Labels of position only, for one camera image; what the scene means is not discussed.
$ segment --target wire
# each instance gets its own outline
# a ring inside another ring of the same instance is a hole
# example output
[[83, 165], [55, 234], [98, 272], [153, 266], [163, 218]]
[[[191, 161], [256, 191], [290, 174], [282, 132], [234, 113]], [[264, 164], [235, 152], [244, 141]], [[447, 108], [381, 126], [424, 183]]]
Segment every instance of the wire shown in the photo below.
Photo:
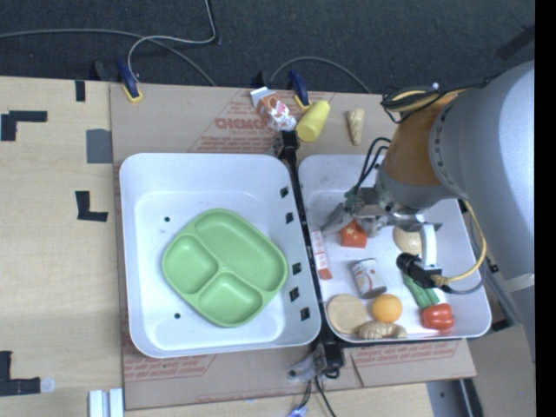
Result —
[[330, 412], [330, 415], [332, 415], [332, 417], [336, 417], [336, 414], [334, 413], [334, 410], [332, 409], [332, 407], [330, 406], [330, 403], [328, 402], [327, 396], [324, 394], [324, 391], [322, 390], [321, 387], [321, 383], [319, 382], [319, 376], [316, 375], [314, 377], [314, 383], [316, 385], [316, 388], [319, 390], [319, 393], [322, 396], [322, 399], [324, 400], [324, 403], [326, 404], [328, 411]]
[[369, 176], [371, 171], [373, 171], [374, 165], [376, 165], [376, 162], [378, 160], [378, 156], [381, 153], [381, 151], [384, 150], [384, 149], [387, 149], [386, 146], [379, 147], [378, 151], [374, 155], [374, 159], [371, 162], [371, 165], [368, 166], [368, 162], [371, 158], [371, 155], [373, 154], [374, 147], [380, 141], [384, 141], [384, 142], [387, 142], [387, 143], [391, 142], [390, 139], [388, 139], [387, 137], [382, 137], [382, 136], [377, 137], [376, 139], [374, 139], [374, 141], [371, 143], [370, 147], [368, 148], [367, 155], [365, 156], [365, 162], [363, 163], [363, 167], [361, 169], [361, 174], [359, 176], [359, 179], [357, 180], [357, 183], [349, 190], [348, 193], [353, 194], [353, 195], [355, 193], [357, 193], [357, 190], [359, 190], [362, 183], [365, 181], [365, 179], [367, 179], [367, 177]]
[[479, 233], [480, 254], [479, 254], [479, 257], [477, 258], [477, 261], [474, 263], [474, 265], [472, 267], [470, 267], [470, 269], [468, 269], [463, 274], [456, 275], [456, 276], [431, 275], [431, 280], [434, 281], [434, 283], [436, 284], [436, 287], [438, 287], [438, 288], [443, 288], [444, 286], [446, 286], [450, 282], [459, 281], [459, 280], [463, 280], [464, 278], [467, 278], [470, 274], [475, 272], [480, 267], [480, 265], [485, 260], [485, 257], [487, 256], [487, 245], [486, 245], [487, 240], [485, 239], [485, 236], [483, 235], [482, 231], [480, 230], [480, 226], [479, 226], [479, 222], [477, 221], [477, 217], [475, 216], [475, 213], [473, 212], [473, 209], [471, 208], [471, 205], [469, 204], [469, 202], [464, 201], [464, 204], [467, 207], [467, 210], [469, 211], [469, 215], [471, 215], [471, 218], [473, 219], [473, 223], [474, 223], [474, 225], [477, 228], [477, 231]]
[[393, 123], [402, 123], [402, 122], [405, 122], [405, 121], [406, 121], [410, 116], [412, 116], [413, 114], [415, 114], [415, 113], [417, 113], [417, 112], [419, 112], [419, 111], [422, 111], [422, 110], [424, 110], [424, 109], [430, 107], [430, 106], [433, 105], [434, 103], [438, 102], [438, 101], [439, 101], [442, 97], [444, 97], [444, 96], [448, 96], [448, 94], [447, 94], [447, 93], [441, 93], [441, 94], [438, 94], [438, 95], [435, 96], [435, 97], [428, 96], [428, 97], [426, 98], [426, 101], [425, 101], [423, 104], [421, 104], [421, 103], [416, 103], [416, 104], [412, 105], [412, 107], [413, 107], [413, 108], [412, 108], [412, 111], [409, 111], [408, 113], [404, 114], [404, 115], [403, 115], [400, 119], [398, 119], [398, 120], [396, 120], [396, 119], [394, 118], [394, 116], [392, 116], [392, 113], [391, 113], [392, 110], [391, 110], [391, 109], [387, 109], [387, 108], [384, 106], [384, 104], [382, 104], [382, 107], [384, 108], [384, 111], [385, 111], [386, 114], [390, 117], [390, 119], [392, 120]]
[[311, 380], [307, 382], [305, 392], [303, 393], [303, 397], [301, 398], [301, 403], [295, 407], [295, 410], [299, 410], [308, 404], [309, 399], [311, 398], [311, 383]]
[[[478, 258], [480, 255], [480, 245], [477, 242], [477, 237], [475, 236], [474, 230], [475, 230], [475, 226], [472, 223], [469, 227], [471, 244], [473, 246], [473, 253], [475, 254], [475, 257]], [[480, 280], [473, 288], [469, 288], [468, 290], [454, 290], [449, 286], [442, 286], [441, 290], [452, 295], [469, 295], [472, 294], [473, 292], [476, 292], [477, 290], [482, 288], [482, 286], [485, 284], [485, 279], [487, 278], [487, 267], [489, 265], [490, 265], [490, 260], [488, 259], [488, 256], [485, 256], [485, 260], [479, 266]]]
[[217, 38], [216, 35], [216, 27], [215, 27], [215, 21], [214, 18], [212, 16], [212, 11], [210, 9], [210, 3], [209, 0], [204, 0], [205, 3], [205, 8], [207, 9], [207, 14], [208, 14], [208, 22], [210, 23], [210, 30], [211, 30], [211, 37], [209, 37], [206, 40], [187, 40], [187, 39], [182, 39], [182, 38], [178, 38], [178, 37], [173, 37], [173, 36], [146, 36], [143, 37], [139, 40], [137, 40], [129, 49], [128, 52], [128, 68], [131, 71], [131, 74], [133, 76], [133, 78], [139, 82], [139, 79], [136, 76], [136, 73], [133, 72], [133, 67], [131, 65], [131, 58], [133, 56], [133, 53], [135, 52], [135, 50], [137, 49], [137, 47], [144, 43], [144, 42], [152, 42], [153, 40], [168, 40], [171, 42], [178, 42], [178, 43], [186, 43], [186, 44], [192, 44], [192, 45], [207, 45], [207, 44], [211, 44], [212, 42], [214, 42]]
[[[136, 34], [135, 32], [128, 32], [128, 31], [124, 31], [124, 30], [106, 30], [106, 29], [98, 29], [98, 28], [60, 28], [60, 29], [51, 29], [51, 30], [25, 30], [25, 31], [17, 31], [17, 32], [8, 32], [8, 33], [0, 34], [0, 40], [6, 39], [6, 38], [12, 38], [12, 37], [40, 36], [40, 35], [51, 35], [51, 34], [103, 34], [103, 35], [112, 35], [112, 36], [133, 37], [133, 38], [138, 39], [138, 41], [133, 44], [133, 46], [131, 47], [131, 49], [128, 52], [128, 66], [129, 66], [129, 69], [131, 71], [132, 71], [131, 57], [132, 57], [133, 53], [135, 52], [135, 49], [139, 46], [139, 44], [141, 44], [143, 42], [149, 42], [149, 43], [153, 43], [157, 46], [160, 46], [161, 48], [164, 48], [167, 51], [170, 51], [171, 53], [180, 57], [182, 60], [187, 62], [189, 65], [191, 65], [195, 70], [197, 70], [197, 72], [199, 72], [199, 74], [201, 74], [207, 80], [208, 83], [210, 83], [212, 86], [217, 86], [216, 83], [209, 77], [209, 75], [205, 71], [202, 70], [202, 68], [199, 65], [197, 65], [195, 62], [193, 62], [187, 56], [183, 55], [181, 52], [169, 47], [168, 45], [166, 45], [164, 43], [161, 43], [161, 42], [157, 41], [157, 39], [159, 39], [159, 40], [171, 40], [171, 41], [174, 41], [174, 42], [188, 43], [188, 44], [194, 44], [194, 45], [210, 44], [213, 41], [215, 41], [218, 37], [216, 35], [216, 27], [215, 27], [214, 18], [212, 16], [212, 11], [210, 9], [209, 0], [204, 0], [204, 2], [205, 2], [205, 6], [207, 8], [208, 20], [209, 20], [210, 29], [211, 29], [211, 32], [212, 32], [211, 37], [207, 40], [200, 40], [200, 41], [187, 40], [187, 39], [181, 39], [181, 38], [172, 37], [172, 36], [143, 36], [141, 34]], [[133, 71], [132, 71], [132, 74], [133, 74], [134, 78], [137, 80], [136, 75], [135, 75], [135, 73], [133, 73]]]
[[346, 73], [348, 76], [350, 76], [352, 79], [354, 79], [367, 93], [372, 93], [373, 92], [373, 91], [370, 90], [370, 88], [359, 77], [357, 77], [349, 69], [341, 66], [339, 63], [336, 63], [336, 62], [328, 60], [324, 57], [318, 57], [318, 56], [301, 56], [301, 57], [296, 57], [294, 59], [288, 60], [287, 62], [280, 65], [280, 67], [278, 67], [278, 69], [270, 77], [270, 79], [268, 80], [268, 85], [271, 85], [274, 82], [274, 80], [276, 79], [276, 76], [278, 76], [278, 74], [280, 74], [280, 72], [284, 68], [288, 67], [289, 65], [291, 65], [293, 63], [298, 63], [298, 62], [321, 62], [321, 63], [326, 63], [326, 64], [328, 64], [330, 66], [333, 66], [336, 69]]

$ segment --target round cracker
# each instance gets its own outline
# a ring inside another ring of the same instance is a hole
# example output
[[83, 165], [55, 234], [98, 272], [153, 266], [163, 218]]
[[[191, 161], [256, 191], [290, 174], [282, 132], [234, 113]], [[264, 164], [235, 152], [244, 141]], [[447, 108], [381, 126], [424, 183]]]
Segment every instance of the round cracker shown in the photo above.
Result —
[[367, 312], [361, 301], [349, 294], [333, 297], [327, 306], [327, 316], [334, 330], [342, 334], [356, 334], [367, 321]]

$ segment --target small carton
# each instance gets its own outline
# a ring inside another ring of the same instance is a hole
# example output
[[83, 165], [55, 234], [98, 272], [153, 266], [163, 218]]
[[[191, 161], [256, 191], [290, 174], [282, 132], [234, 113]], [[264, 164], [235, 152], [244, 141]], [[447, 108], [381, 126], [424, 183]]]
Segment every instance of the small carton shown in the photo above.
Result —
[[276, 131], [291, 131], [295, 128], [297, 121], [289, 114], [288, 106], [273, 90], [267, 87], [255, 89], [251, 91], [251, 98], [255, 111], [270, 128]]

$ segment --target clamp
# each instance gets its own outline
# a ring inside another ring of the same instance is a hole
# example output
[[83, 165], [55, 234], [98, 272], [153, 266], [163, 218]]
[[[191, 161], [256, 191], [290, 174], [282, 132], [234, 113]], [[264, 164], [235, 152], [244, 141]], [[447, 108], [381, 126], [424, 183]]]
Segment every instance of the clamp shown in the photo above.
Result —
[[305, 113], [311, 107], [311, 101], [309, 101], [307, 93], [307, 86], [299, 73], [293, 69], [288, 72], [288, 79], [290, 84], [294, 87], [295, 93], [297, 93], [294, 96], [295, 102], [299, 105], [301, 113]]
[[123, 81], [123, 92], [131, 103], [139, 103], [142, 100], [142, 92], [137, 86], [137, 81], [131, 74], [128, 64], [123, 59], [117, 59], [116, 67]]

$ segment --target white tray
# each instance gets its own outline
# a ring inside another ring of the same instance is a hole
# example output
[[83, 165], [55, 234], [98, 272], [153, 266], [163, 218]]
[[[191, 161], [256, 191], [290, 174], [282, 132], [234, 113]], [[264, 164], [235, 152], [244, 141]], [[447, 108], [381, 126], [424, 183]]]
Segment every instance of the white tray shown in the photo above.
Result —
[[[294, 191], [280, 161], [265, 155], [139, 154], [123, 163], [120, 184], [129, 331], [140, 351], [165, 358], [282, 348], [318, 335], [321, 317]], [[211, 208], [241, 215], [288, 260], [281, 292], [238, 328], [202, 318], [162, 275], [168, 243]]]
[[[299, 177], [311, 231], [319, 230], [336, 205], [345, 201], [344, 193], [357, 182], [364, 157], [315, 155], [301, 162]], [[374, 171], [367, 178], [364, 187], [374, 185], [375, 174]], [[424, 214], [424, 219], [428, 222], [442, 223], [442, 227], [436, 233], [436, 261], [442, 266], [444, 275], [458, 275], [474, 265], [471, 244], [455, 200], [438, 203]], [[391, 227], [384, 228], [378, 236], [368, 239], [365, 248], [342, 247], [338, 234], [325, 236], [324, 248], [328, 268], [333, 276], [331, 280], [319, 280], [325, 307], [326, 303], [337, 294], [359, 296], [359, 290], [349, 268], [356, 261], [374, 258], [376, 267], [387, 285], [387, 292], [398, 296], [402, 301], [403, 313], [397, 323], [406, 328], [407, 341], [478, 337], [490, 328], [491, 312], [483, 288], [470, 295], [446, 295], [439, 289], [435, 289], [440, 300], [451, 305], [455, 324], [443, 334], [421, 326], [419, 309], [409, 289], [403, 284], [400, 270], [395, 264], [396, 257], [401, 251], [394, 244]], [[475, 286], [479, 280], [480, 274], [475, 272], [465, 280], [451, 284], [451, 287], [465, 290]], [[361, 301], [368, 310], [372, 299]], [[338, 334], [338, 336], [351, 343], [369, 343], [368, 340], [353, 335]]]

